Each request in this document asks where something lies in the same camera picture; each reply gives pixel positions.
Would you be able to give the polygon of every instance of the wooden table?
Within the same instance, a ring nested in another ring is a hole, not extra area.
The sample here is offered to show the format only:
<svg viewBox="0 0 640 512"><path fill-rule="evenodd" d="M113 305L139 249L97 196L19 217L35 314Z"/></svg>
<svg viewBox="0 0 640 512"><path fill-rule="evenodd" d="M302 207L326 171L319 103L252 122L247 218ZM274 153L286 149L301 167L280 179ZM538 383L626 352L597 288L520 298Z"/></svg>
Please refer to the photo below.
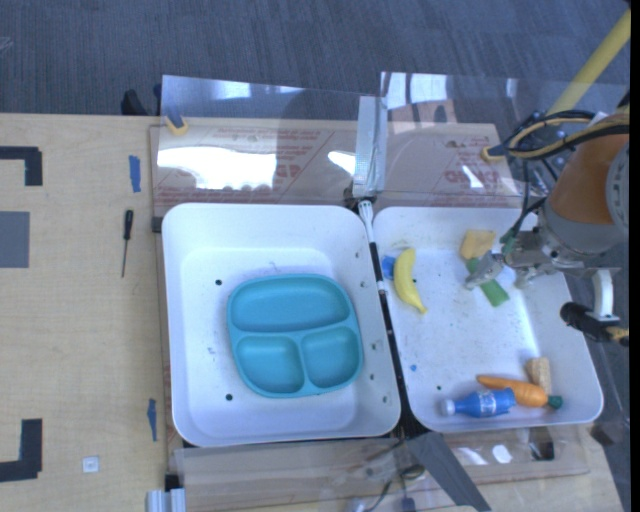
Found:
<svg viewBox="0 0 640 512"><path fill-rule="evenodd" d="M22 420L43 425L42 470L36 479L0 482L3 511L144 510L147 491L164 486L149 151L149 128L158 123L154 117L0 115L0 145L37 146L43 153L42 186L25 186L23 162L0 160L0 211L29 212L30 220L28 268L0 268L0 462L18 460ZM129 156L140 159L140 192L132 188ZM122 278L128 208L135 218ZM587 426L577 432L587 473L480 485L494 510L621 510L601 447ZM99 469L92 471L96 456ZM481 472L475 476L483 481ZM442 491L427 495L430 507L446 504ZM390 506L383 502L378 510Z"/></svg>

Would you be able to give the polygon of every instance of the yellow banana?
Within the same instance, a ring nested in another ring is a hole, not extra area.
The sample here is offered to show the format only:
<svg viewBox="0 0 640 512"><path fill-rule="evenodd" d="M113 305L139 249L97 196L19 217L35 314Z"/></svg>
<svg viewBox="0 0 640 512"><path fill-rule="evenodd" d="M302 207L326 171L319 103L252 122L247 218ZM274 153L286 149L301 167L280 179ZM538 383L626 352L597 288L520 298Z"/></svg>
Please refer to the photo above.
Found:
<svg viewBox="0 0 640 512"><path fill-rule="evenodd" d="M427 312L427 308L422 304L422 299L420 299L418 289L411 276L415 262L415 249L405 249L400 253L400 256L396 258L393 264L393 286L398 293L398 297L400 297L403 302L416 307L420 313L424 314Z"/></svg>

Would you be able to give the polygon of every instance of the gray square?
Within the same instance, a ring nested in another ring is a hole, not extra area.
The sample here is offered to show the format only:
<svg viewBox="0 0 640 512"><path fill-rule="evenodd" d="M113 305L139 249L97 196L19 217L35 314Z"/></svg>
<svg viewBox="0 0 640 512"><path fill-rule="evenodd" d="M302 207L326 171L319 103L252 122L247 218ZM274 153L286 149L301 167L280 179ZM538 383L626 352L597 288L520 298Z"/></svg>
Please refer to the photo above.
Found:
<svg viewBox="0 0 640 512"><path fill-rule="evenodd" d="M29 267L29 212L0 212L0 268Z"/></svg>

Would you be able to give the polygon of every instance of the water bottle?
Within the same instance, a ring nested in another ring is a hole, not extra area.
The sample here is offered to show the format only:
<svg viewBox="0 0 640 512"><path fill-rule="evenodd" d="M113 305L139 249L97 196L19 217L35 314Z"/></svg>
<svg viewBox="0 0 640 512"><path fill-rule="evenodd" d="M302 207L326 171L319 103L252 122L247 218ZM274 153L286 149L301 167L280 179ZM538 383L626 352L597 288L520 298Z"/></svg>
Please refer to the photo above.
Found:
<svg viewBox="0 0 640 512"><path fill-rule="evenodd" d="M466 414L474 418L488 418L509 412L516 404L516 397L511 388L501 390L475 391L462 400L443 400L442 414Z"/></svg>

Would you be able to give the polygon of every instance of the white tray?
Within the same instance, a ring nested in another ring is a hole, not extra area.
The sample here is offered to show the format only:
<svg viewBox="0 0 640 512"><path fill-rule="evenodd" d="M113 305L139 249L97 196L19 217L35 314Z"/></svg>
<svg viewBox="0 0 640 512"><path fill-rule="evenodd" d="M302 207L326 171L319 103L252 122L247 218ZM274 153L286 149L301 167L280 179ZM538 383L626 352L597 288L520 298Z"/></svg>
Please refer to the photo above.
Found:
<svg viewBox="0 0 640 512"><path fill-rule="evenodd" d="M198 446L372 437L400 416L366 232L335 206L181 204L162 224L173 419ZM359 377L330 393L267 398L238 374L226 302L240 283L289 272L336 280L362 336Z"/></svg>
<svg viewBox="0 0 640 512"><path fill-rule="evenodd" d="M525 290L513 285L515 274L505 269L498 282L510 300L492 307L480 288L469 291L468 275L458 250L467 229L504 234L519 210L493 208L390 207L374 219L380 257L416 248L413 277L428 308L420 315L401 302L386 280L389 309L400 353L411 410L424 426L439 432L587 423L599 416L603 397L584 336L560 318L560 307L571 300L560 273L534 279ZM530 229L530 215L523 229ZM494 251L499 250L498 242ZM481 388L477 374L499 374L527 380L529 357L551 362L553 394L564 405L531 409L517 406L505 415L476 419L442 416L439 403Z"/></svg>

